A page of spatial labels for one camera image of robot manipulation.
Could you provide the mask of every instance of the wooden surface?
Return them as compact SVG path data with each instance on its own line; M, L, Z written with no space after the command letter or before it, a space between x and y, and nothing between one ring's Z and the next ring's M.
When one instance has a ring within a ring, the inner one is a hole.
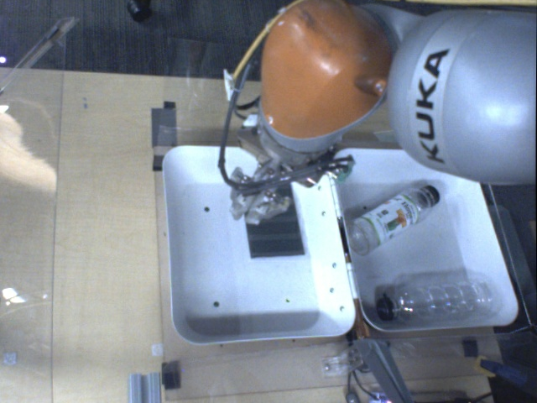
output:
M182 127L211 130L220 127L227 106L222 92L219 81L65 73L49 311L54 403L123 403L130 374L160 370L169 314L161 301L166 276L159 268L150 110L175 101ZM373 130L385 128L370 121ZM192 347L187 353L198 354ZM299 383L307 372L295 374ZM263 372L250 372L243 380L262 378ZM199 403L337 403L346 388L339 379L325 388L213 398L211 383L193 380L206 389L205 397L189 400ZM483 376L409 385L470 396L487 390ZM50 401L50 394L38 394L21 392L16 401Z

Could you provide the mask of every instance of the chair caster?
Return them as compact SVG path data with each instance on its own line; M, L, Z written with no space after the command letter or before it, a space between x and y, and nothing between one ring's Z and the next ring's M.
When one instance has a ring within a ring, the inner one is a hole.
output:
M145 21L153 14L149 0L131 0L127 3L127 10L137 23Z

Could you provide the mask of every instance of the white plastic tray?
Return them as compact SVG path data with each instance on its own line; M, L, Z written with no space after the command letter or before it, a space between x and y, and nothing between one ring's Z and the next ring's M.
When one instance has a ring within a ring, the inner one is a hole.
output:
M517 316L502 251L480 185L424 167L402 150L347 149L356 161L350 177L337 185L345 220L410 186L433 185L441 194L430 215L369 255L351 253L356 285L367 321L382 331L423 331L502 326ZM434 316L382 321L376 300L386 288L431 286L461 280L485 281L491 309L467 317Z
M231 172L255 159L226 151ZM355 318L341 235L327 178L293 186L305 254L251 259L246 224L229 212L218 148L181 146L164 159L171 305L179 335L228 343L345 334Z

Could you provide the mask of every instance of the yellow cable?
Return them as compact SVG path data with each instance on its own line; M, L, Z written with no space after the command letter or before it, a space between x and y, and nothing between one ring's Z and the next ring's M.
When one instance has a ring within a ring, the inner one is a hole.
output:
M255 50L261 45L264 38L269 34L270 29L274 26L279 17L281 17L286 11L302 3L306 0L294 0L291 4L282 9L278 15L272 18L265 25L265 28L258 34L258 37L252 42L246 54L237 65L237 68L233 72L233 81L237 81L239 75L244 70L244 67L252 58ZM408 2L419 4L437 4L446 6L524 6L527 8L537 8L537 0L379 0L385 2Z

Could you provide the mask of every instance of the plastic bottle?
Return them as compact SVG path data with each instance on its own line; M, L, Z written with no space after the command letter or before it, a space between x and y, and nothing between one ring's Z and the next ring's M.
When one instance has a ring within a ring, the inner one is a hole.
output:
M433 186L410 188L401 192L351 222L351 249L360 255L369 254L409 226L423 221L439 200L440 193Z
M421 287L401 286L377 300L383 321L395 319L458 319L490 311L491 292L484 281L461 281Z

